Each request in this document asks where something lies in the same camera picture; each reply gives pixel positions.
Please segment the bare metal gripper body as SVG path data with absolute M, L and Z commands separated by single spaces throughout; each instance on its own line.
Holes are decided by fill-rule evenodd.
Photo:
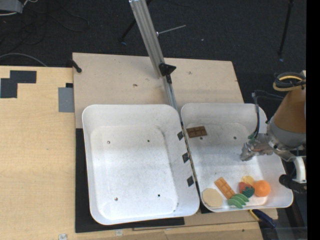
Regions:
M 260 151 L 260 156 L 277 155 L 286 162 L 292 162 L 299 156 L 299 144 L 288 135 L 259 133 L 250 143 L 250 149 Z

